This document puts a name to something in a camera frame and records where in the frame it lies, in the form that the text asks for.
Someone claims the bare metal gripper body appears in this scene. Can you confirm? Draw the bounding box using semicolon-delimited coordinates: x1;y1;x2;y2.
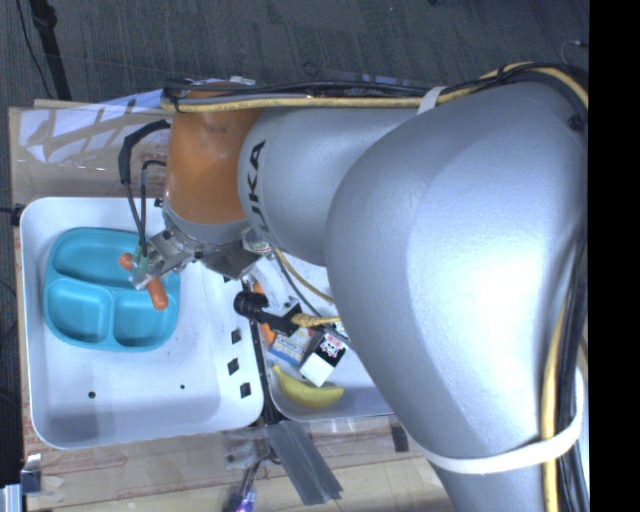
142;227;201;274

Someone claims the orange toy sausage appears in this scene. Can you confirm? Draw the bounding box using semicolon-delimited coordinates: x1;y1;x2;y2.
118;252;170;312

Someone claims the blue divided plate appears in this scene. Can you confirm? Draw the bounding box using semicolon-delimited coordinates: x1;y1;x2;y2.
43;227;182;353

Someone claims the orange carrot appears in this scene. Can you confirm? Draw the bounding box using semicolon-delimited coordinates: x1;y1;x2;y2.
252;281;278;345

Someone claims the blue and yellow packet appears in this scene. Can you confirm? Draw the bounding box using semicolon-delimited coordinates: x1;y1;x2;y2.
267;327;315;367

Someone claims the white carton with black print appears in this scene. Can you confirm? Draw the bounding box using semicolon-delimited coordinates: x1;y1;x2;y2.
298;332;349;389

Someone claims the yellow banana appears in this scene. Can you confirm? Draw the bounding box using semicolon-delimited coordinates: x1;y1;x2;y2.
272;363;346;409

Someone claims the black cylinder on white bracket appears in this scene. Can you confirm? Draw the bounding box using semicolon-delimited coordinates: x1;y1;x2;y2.
232;260;304;337

